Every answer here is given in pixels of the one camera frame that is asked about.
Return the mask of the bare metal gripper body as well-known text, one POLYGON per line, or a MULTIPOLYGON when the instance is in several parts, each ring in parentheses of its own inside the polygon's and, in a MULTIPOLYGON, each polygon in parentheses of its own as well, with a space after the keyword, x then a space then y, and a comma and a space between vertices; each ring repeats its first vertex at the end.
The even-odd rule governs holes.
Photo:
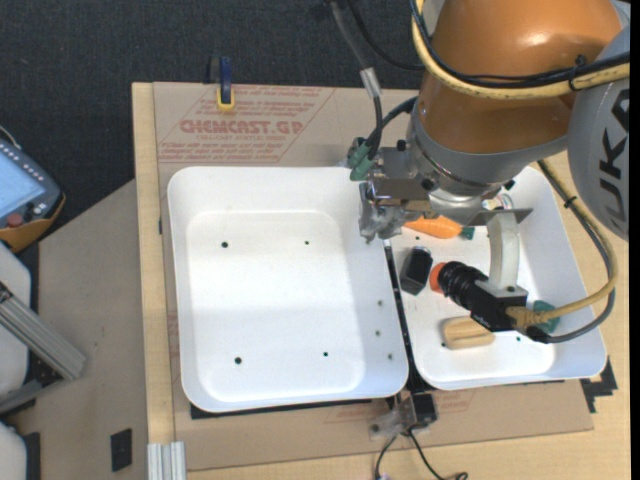
POLYGON ((400 151, 385 147, 368 172, 366 201, 378 209, 380 224, 386 207, 402 208, 405 222, 413 216, 443 215, 467 224, 482 209, 482 202, 501 188, 500 181, 466 179, 415 148, 400 151))

